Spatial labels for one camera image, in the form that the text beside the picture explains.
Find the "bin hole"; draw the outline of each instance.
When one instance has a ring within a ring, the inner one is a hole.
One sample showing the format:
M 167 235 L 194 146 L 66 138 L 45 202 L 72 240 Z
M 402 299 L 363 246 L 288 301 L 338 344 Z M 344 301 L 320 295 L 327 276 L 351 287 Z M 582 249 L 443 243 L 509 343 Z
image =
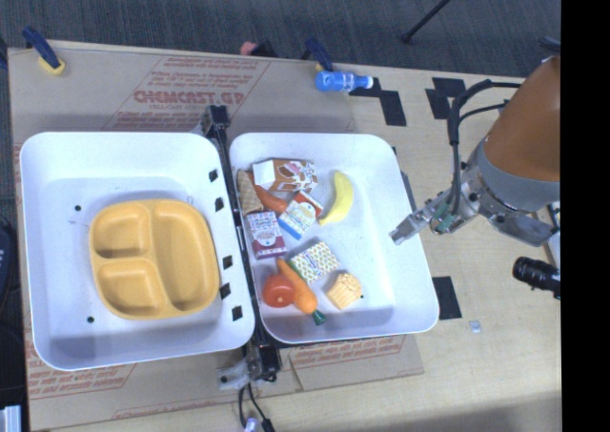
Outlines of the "bin hole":
M 229 283 L 225 283 L 220 287 L 220 299 L 226 298 L 231 294 L 231 285 Z
M 233 321 L 239 320 L 244 316 L 241 311 L 241 306 L 235 306 L 233 309 Z

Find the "white tray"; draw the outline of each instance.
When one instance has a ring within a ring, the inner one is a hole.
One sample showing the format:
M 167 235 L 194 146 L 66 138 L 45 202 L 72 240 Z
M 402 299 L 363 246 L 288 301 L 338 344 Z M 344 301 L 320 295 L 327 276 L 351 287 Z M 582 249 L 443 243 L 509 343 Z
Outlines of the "white tray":
M 250 339 L 254 311 L 210 141 L 196 134 L 37 134 L 21 150 L 21 176 L 33 343 L 47 364 L 85 369 L 235 349 Z M 95 289 L 89 225 L 106 206 L 156 197 L 189 202 L 206 218 L 220 284 L 231 293 L 188 316 L 122 319 Z
M 411 213 L 396 155 L 379 137 L 367 134 L 243 134 L 230 148 L 233 178 L 239 169 L 272 157 L 308 159 L 315 163 L 318 185 L 311 196 L 324 207 L 334 199 L 332 176 L 344 172 L 355 185 L 355 201 L 339 223 L 315 224 L 297 241 L 286 233 L 288 256 L 325 241 L 363 287 L 364 298 L 343 311 L 324 292 L 334 281 L 328 275 L 312 283 L 318 309 L 327 321 L 316 326 L 312 317 L 293 305 L 271 308 L 262 302 L 265 279 L 276 272 L 274 259 L 250 256 L 264 326 L 276 339 L 299 344 L 423 332 L 438 319 L 438 302 L 419 236 L 395 245 L 389 234 Z

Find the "tomato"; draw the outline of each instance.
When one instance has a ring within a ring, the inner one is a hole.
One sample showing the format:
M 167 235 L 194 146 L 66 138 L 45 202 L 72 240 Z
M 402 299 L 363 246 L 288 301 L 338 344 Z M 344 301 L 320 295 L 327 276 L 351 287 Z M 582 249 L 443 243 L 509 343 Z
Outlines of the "tomato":
M 271 275 L 263 286 L 263 301 L 274 308 L 288 306 L 295 301 L 295 286 L 284 275 Z

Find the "yellow plate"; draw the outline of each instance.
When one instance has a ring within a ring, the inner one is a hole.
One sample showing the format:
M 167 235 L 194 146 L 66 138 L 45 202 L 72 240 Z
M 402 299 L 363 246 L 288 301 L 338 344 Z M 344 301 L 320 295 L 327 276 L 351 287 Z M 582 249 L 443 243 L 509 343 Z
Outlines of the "yellow plate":
M 93 277 L 106 306 L 125 319 L 164 319 L 203 310 L 220 276 L 205 218 L 173 199 L 118 203 L 90 230 Z

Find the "table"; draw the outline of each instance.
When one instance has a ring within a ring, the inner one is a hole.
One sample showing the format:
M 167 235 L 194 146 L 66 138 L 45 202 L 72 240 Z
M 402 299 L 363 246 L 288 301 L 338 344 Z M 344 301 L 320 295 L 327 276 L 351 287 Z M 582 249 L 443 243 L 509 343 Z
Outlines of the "table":
M 142 102 L 137 100 L 146 102 L 147 94 L 151 97 L 164 89 L 188 89 L 189 82 L 200 82 L 199 87 L 193 86 L 190 91 L 203 92 L 208 95 L 206 101 L 229 106 L 233 116 L 231 138 L 246 131 L 264 132 L 272 125 L 279 132 L 359 132 L 384 138 L 396 150 L 417 206 L 446 189 L 451 180 L 451 152 L 445 122 L 435 119 L 427 90 L 436 89 L 442 80 L 450 80 L 450 84 L 452 80 L 463 81 L 468 87 L 487 78 L 335 65 L 338 70 L 377 77 L 383 90 L 398 92 L 407 123 L 404 127 L 386 124 L 376 98 L 317 92 L 313 88 L 315 67 L 311 61 L 167 51 L 164 60 L 170 60 L 169 57 L 191 66 L 180 69 L 185 72 L 181 76 L 164 77 L 156 55 L 159 51 L 59 41 L 51 44 L 60 57 L 64 54 L 69 59 L 67 73 L 78 77 L 85 72 L 88 80 L 78 85 L 73 82 L 73 76 L 67 89 L 70 76 L 54 78 L 42 72 L 36 65 L 35 51 L 10 52 L 16 153 L 28 136 L 43 130 L 155 129 L 155 122 L 158 126 L 162 118 L 175 119 L 172 120 L 174 130 L 188 130 L 193 127 L 193 115 L 200 113 L 195 106 L 204 103 L 193 100 L 186 103 L 192 110 L 181 110 L 175 112 L 183 113 L 181 116 L 171 117 L 166 115 L 168 111 L 162 110 L 141 114 L 138 108 Z M 113 52 L 120 52 L 120 64 Z M 144 74 L 135 66 L 142 57 L 146 61 L 150 59 L 145 65 L 148 72 Z M 230 74 L 213 77 L 210 66 L 214 61 L 224 65 L 223 71 Z M 196 64 L 208 65 L 205 85 L 204 77 L 195 73 Z M 122 86 L 109 90 L 113 82 Z M 32 85 L 38 91 L 35 101 L 31 96 Z M 510 94 L 512 91 L 491 90 L 476 96 L 471 107 L 497 104 Z M 464 157 L 485 135 L 496 115 L 478 114 L 462 124 L 460 146 Z M 266 396 L 263 389 L 262 398 L 257 402 L 272 419 L 276 430 L 515 432 L 561 428 L 560 306 L 550 293 L 531 292 L 511 276 L 517 257 L 547 259 L 545 248 L 530 247 L 503 236 L 482 217 L 449 236 L 435 236 L 424 230 L 420 237 L 433 278 L 451 278 L 462 315 L 441 320 L 429 332 L 411 336 L 417 342 L 414 352 L 421 358 L 423 373 L 421 369 L 417 371 L 415 359 L 412 367 L 398 370 L 397 376 L 382 381 L 275 396 L 273 393 Z M 180 364 L 176 367 L 175 372 L 179 373 Z M 39 383 L 33 383 L 31 369 L 29 374 L 31 391 Z M 190 386 L 204 388 L 210 384 L 190 383 Z M 39 403 L 31 401 L 30 409 L 36 406 Z M 55 401 L 54 407 L 61 408 L 61 401 Z M 207 431 L 241 430 L 234 400 L 200 401 L 166 409 L 175 411 L 143 416 L 126 414 L 124 417 L 131 418 L 90 425 L 87 422 L 92 421 L 83 417 L 72 421 L 70 425 L 77 426 L 70 430 L 201 430 L 202 427 Z M 246 410 L 255 415 L 248 401 Z M 75 407 L 57 412 L 78 413 Z M 32 425 L 38 420 L 36 416 Z M 61 427 L 45 428 L 59 430 Z

